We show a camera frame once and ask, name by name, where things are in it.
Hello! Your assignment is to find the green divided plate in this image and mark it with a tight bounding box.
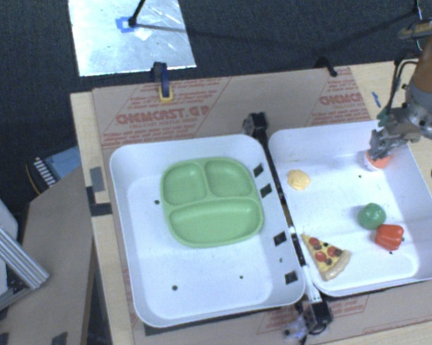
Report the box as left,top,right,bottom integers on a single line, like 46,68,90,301
156,149,269,254

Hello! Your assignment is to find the toy pizza slice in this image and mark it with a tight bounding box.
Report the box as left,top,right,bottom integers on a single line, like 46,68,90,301
299,226,356,285

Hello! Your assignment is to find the red toy bell pepper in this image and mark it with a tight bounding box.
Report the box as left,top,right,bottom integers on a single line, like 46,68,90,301
372,220,408,254

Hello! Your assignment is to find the orange and white toy food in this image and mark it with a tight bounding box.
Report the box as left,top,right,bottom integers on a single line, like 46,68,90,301
363,145,394,173

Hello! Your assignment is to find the brown cardboard board red print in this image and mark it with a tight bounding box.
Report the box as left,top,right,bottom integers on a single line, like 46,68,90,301
90,42,432,345

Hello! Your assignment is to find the thin black and white rod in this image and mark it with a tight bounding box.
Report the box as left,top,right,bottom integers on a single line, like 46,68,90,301
253,118,321,308

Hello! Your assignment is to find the white plastic tray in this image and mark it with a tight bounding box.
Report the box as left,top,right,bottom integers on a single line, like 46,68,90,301
107,122,310,333
265,108,432,305

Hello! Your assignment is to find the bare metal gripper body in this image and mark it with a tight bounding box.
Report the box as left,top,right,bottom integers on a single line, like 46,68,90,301
366,101,432,155

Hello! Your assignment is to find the green toy pepper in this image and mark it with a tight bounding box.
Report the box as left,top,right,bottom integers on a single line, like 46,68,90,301
355,201,389,233

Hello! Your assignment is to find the yellow toy food blob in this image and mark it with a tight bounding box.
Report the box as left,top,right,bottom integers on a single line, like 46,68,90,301
285,167,312,193

